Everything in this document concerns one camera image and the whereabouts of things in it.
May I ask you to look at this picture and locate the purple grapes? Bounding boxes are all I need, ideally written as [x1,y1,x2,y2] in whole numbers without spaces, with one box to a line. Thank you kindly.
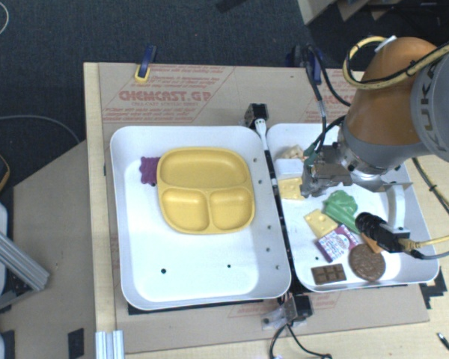
[138,156,162,187]

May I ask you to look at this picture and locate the white plastic tray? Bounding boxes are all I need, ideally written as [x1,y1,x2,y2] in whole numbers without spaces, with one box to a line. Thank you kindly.
[265,123,441,293]
[109,125,293,311]

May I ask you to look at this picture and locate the cream lumpy toy food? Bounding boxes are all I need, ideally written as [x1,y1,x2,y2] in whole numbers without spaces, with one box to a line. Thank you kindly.
[277,144,305,161]

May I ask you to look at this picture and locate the thin black and white rod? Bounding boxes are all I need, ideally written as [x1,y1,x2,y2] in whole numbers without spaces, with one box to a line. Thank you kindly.
[254,119,297,295]

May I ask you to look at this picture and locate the green lettuce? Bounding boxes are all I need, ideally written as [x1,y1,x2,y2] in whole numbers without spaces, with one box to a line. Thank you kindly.
[323,189,362,236]

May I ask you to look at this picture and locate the yellow divided plate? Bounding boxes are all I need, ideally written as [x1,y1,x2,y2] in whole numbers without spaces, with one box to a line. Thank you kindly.
[156,146,257,236]

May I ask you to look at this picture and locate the orange toy food piece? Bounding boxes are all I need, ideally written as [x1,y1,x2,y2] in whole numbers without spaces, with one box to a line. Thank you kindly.
[360,233,385,255]

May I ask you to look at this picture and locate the black cylinder on white bracket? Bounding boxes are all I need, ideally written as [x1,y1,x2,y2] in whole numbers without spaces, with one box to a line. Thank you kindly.
[354,180,414,254]

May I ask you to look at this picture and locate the brown cardboard board red print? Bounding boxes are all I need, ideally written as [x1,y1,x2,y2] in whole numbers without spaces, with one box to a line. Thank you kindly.
[97,62,432,355]

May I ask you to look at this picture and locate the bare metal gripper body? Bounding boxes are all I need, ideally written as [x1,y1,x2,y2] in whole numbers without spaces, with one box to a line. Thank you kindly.
[302,142,390,191]

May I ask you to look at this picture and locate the brown round biscuit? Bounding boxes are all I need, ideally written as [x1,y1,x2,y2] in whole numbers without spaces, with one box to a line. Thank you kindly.
[348,242,387,282]

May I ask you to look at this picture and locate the yellow cheese wedge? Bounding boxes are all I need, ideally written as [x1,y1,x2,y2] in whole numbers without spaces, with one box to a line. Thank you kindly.
[277,177,306,202]
[303,208,339,239]

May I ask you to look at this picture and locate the white block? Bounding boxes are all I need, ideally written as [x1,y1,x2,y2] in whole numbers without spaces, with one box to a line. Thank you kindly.
[274,157,305,180]

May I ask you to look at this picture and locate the black pen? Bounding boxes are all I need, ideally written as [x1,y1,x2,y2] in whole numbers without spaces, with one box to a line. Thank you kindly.
[436,332,449,358]

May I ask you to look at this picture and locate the brown chocolate bar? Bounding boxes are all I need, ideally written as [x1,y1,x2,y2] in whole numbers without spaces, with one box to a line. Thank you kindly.
[310,263,348,286]

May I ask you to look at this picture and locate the purple and white packet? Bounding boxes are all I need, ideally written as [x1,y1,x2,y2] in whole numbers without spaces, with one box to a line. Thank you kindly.
[314,224,359,264]

